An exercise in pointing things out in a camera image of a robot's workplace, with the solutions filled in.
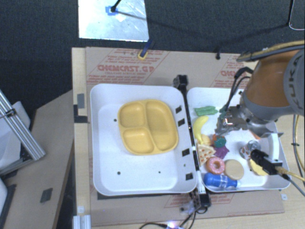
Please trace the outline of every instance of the white tray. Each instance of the white tray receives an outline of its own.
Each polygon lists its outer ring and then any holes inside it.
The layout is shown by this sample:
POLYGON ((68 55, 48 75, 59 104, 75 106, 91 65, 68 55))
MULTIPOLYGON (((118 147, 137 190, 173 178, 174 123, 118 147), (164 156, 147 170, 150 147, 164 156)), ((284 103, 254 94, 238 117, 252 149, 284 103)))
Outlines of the white tray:
MULTIPOLYGON (((192 123, 194 123, 197 115, 194 108, 204 106, 215 106, 217 110, 221 109, 227 102, 230 89, 223 88, 192 88, 187 94, 187 100, 189 104, 189 111, 192 123)), ((236 94, 231 104, 236 106, 239 104, 240 95, 236 94)), ((210 138, 215 133, 217 118, 219 114, 209 115, 209 120, 202 127, 202 134, 208 135, 210 138)), ((268 129, 277 133, 275 123, 268 124, 268 129)), ((224 161, 227 159, 236 159, 244 167, 244 177, 240 180, 241 185, 238 188, 222 188, 206 186, 212 192, 231 192, 231 191, 251 191, 251 190, 267 190, 267 189, 284 189, 289 186, 289 182, 281 178, 280 176, 258 176, 254 172, 250 171, 248 161, 243 159, 239 154, 240 147, 246 145, 248 141, 253 140, 254 137, 250 131, 232 131, 229 135, 225 136, 227 143, 226 147, 230 152, 225 156, 224 161)), ((259 141, 262 146, 262 151, 269 154, 269 145, 267 138, 262 138, 259 141)), ((286 157, 283 152, 282 144, 279 141, 279 160, 283 162, 283 167, 288 169, 286 157)), ((202 175, 207 173, 205 165, 201 167, 202 175)))
POLYGON ((133 194, 187 193, 196 184, 196 171, 182 94, 169 86, 99 84, 92 88, 91 124, 93 182, 107 196, 133 194), (132 101, 157 99, 171 109, 178 126, 179 142, 175 149, 157 155, 134 155, 125 148, 117 114, 132 101), (183 156, 182 151, 189 150, 183 156))

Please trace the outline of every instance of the toy cookie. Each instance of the toy cookie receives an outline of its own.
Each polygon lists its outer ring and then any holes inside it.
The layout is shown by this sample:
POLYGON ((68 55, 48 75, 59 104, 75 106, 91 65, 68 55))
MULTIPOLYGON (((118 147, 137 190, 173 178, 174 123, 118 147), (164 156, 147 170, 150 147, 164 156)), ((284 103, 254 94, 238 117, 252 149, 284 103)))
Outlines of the toy cookie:
POLYGON ((224 174, 233 180, 240 180, 244 176, 244 168, 237 160, 229 159, 225 162, 224 174))

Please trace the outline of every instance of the black clip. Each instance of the black clip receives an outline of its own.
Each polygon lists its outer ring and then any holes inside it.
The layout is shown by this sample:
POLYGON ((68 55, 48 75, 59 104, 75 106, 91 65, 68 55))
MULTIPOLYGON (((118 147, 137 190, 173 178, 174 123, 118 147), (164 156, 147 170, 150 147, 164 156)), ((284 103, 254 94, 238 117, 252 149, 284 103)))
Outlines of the black clip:
POLYGON ((5 112, 4 115, 0 116, 0 119, 2 119, 4 117, 11 117, 15 114, 16 114, 16 110, 15 109, 10 109, 9 111, 5 112))
POLYGON ((292 146, 300 146, 298 143, 292 143, 292 146))

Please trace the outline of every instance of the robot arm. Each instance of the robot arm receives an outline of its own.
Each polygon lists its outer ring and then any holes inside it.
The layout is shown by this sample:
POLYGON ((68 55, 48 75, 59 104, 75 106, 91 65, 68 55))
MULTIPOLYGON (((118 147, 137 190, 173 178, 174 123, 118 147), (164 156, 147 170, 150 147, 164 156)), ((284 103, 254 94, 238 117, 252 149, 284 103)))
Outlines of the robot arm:
MULTIPOLYGON (((271 48, 251 54, 261 59, 241 95, 240 104, 224 106, 216 134, 225 135, 242 128, 262 136, 270 133, 266 124, 280 116, 304 116, 304 41, 294 42, 286 52, 282 52, 285 48, 278 49, 280 45, 275 48, 273 55, 271 48)), ((251 59, 243 55, 240 58, 238 61, 251 59)))

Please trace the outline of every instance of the metal plate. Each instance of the metal plate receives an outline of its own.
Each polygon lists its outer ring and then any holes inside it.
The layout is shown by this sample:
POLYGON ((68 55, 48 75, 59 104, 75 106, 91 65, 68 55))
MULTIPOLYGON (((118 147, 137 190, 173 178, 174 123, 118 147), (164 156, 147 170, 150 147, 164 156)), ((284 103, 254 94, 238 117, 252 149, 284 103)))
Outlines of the metal plate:
POLYGON ((144 0, 78 0, 79 37, 132 42, 149 39, 144 0))

